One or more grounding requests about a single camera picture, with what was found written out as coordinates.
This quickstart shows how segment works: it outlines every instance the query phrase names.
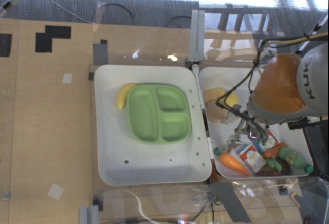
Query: orange carrot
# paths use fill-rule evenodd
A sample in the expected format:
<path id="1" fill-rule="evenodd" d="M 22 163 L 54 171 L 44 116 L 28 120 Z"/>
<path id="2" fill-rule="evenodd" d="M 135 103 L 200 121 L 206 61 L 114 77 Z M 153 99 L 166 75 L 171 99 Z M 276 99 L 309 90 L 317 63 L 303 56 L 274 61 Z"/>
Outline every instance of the orange carrot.
<path id="1" fill-rule="evenodd" d="M 266 150 L 264 153 L 263 153 L 263 157 L 265 158 L 271 158 L 272 156 L 275 156 L 278 154 L 280 148 L 284 147 L 284 146 L 287 146 L 285 143 L 279 143 L 277 144 L 276 146 Z"/>
<path id="2" fill-rule="evenodd" d="M 220 153 L 220 162 L 234 171 L 250 176 L 249 171 L 229 153 Z"/>

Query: hinge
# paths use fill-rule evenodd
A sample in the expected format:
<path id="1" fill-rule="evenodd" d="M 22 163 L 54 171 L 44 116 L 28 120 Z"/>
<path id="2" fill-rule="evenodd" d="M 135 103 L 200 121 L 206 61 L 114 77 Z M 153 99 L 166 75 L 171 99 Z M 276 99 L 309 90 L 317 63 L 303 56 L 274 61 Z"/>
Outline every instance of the hinge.
<path id="1" fill-rule="evenodd" d="M 208 142 L 208 149 L 209 149 L 210 159 L 215 159 L 215 154 L 214 154 L 214 150 L 212 148 L 212 142 L 211 142 L 210 137 L 207 137 L 207 142 Z"/>

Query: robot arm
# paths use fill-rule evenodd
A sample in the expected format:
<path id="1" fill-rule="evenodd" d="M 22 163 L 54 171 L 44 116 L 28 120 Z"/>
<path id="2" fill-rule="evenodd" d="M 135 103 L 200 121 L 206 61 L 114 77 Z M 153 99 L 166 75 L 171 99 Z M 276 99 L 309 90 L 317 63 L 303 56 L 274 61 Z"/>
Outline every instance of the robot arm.
<path id="1" fill-rule="evenodd" d="M 247 110 L 263 125 L 328 115 L 328 43 L 303 58 L 290 53 L 274 57 L 251 94 Z"/>

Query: wooden surface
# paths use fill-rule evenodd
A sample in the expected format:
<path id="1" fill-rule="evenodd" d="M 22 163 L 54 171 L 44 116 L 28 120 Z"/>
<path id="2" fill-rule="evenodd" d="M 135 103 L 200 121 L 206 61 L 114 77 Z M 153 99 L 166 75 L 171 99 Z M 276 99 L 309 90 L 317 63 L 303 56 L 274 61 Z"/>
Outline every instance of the wooden surface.
<path id="1" fill-rule="evenodd" d="M 72 37 L 53 39 L 52 53 L 36 53 L 35 34 L 44 32 L 45 25 L 72 26 Z M 90 206 L 97 192 L 104 198 L 100 217 L 107 221 L 141 217 L 138 199 L 147 216 L 180 212 L 188 217 L 198 212 L 191 198 L 202 193 L 204 186 L 116 189 L 102 183 L 93 165 L 95 117 L 88 80 L 93 43 L 101 39 L 108 40 L 112 64 L 183 66 L 189 30 L 1 20 L 0 33 L 6 32 L 14 39 L 11 56 L 0 58 L 1 89 L 10 88 L 0 99 L 0 130 L 8 135 L 0 138 L 0 179 L 6 185 L 1 191 L 10 186 L 11 199 L 0 201 L 1 224 L 78 223 L 79 206 Z M 168 55 L 178 60 L 173 62 Z M 64 74 L 72 74 L 72 83 L 62 83 Z M 48 196 L 53 184 L 63 188 L 59 200 Z M 291 199 L 277 191 L 242 202 L 255 218 L 266 212 L 282 212 L 287 221 L 299 217 Z M 222 206 L 218 211 L 228 218 Z"/>

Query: white tape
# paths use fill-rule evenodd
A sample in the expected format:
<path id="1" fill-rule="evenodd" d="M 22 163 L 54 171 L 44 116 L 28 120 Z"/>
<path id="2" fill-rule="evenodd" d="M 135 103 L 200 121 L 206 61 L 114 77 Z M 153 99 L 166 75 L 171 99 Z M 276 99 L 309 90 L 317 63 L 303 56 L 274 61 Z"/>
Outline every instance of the white tape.
<path id="1" fill-rule="evenodd" d="M 64 189 L 59 185 L 52 184 L 48 196 L 58 201 L 61 198 L 63 191 Z"/>
<path id="2" fill-rule="evenodd" d="M 64 74 L 62 83 L 72 83 L 73 74 Z"/>

